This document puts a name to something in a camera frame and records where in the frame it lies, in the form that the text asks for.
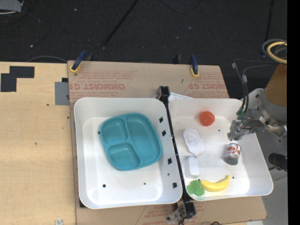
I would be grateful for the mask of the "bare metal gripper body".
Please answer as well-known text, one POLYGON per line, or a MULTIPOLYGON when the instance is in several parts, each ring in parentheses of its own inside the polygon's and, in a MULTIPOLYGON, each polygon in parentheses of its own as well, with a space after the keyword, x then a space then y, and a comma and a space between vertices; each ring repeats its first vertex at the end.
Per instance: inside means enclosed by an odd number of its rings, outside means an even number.
POLYGON ((241 114, 241 128, 247 133, 267 131, 278 138, 287 135, 287 125, 272 116, 265 108, 247 109, 241 114))

